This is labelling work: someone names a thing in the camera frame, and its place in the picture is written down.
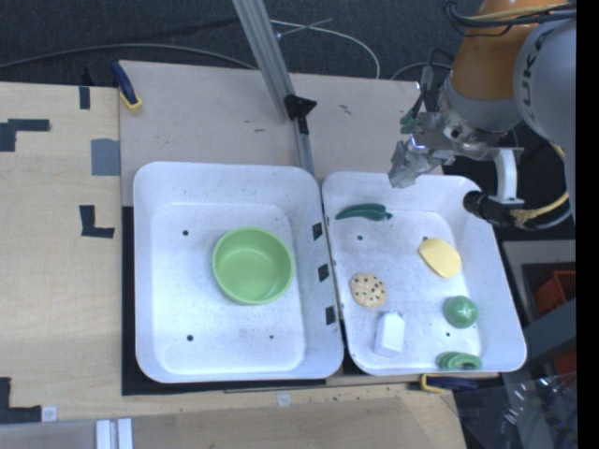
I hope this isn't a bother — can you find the white plastic tray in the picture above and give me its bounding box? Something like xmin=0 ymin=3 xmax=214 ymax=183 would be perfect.
xmin=321 ymin=170 xmax=529 ymax=378
xmin=132 ymin=160 xmax=345 ymax=384

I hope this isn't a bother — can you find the green bowl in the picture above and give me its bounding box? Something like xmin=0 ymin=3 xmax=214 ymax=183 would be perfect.
xmin=211 ymin=226 xmax=297 ymax=307

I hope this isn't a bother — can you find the green sliced cucumber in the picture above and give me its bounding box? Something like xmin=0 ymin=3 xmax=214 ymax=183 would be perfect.
xmin=434 ymin=351 xmax=484 ymax=372

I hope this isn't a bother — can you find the dark green pea pod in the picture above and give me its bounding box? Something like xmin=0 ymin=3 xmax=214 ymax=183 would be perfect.
xmin=334 ymin=203 xmax=394 ymax=223

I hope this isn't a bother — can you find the pale wood board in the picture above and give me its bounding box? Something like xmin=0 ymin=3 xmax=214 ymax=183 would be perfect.
xmin=117 ymin=59 xmax=500 ymax=387

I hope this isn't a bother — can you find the green tomato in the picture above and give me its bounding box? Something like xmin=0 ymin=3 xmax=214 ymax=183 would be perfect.
xmin=442 ymin=295 xmax=479 ymax=330

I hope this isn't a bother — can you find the black cylinder on white bracket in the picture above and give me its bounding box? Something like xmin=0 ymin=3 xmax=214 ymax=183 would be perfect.
xmin=462 ymin=149 xmax=538 ymax=231

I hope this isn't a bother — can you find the white carton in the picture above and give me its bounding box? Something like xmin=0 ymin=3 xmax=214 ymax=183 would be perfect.
xmin=373 ymin=311 xmax=407 ymax=359

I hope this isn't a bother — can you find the tan chocolate chip biscuit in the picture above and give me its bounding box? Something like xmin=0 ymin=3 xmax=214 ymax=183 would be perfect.
xmin=348 ymin=272 xmax=388 ymax=309

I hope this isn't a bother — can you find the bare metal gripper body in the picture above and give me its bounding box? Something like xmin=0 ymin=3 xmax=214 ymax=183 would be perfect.
xmin=404 ymin=111 xmax=504 ymax=173

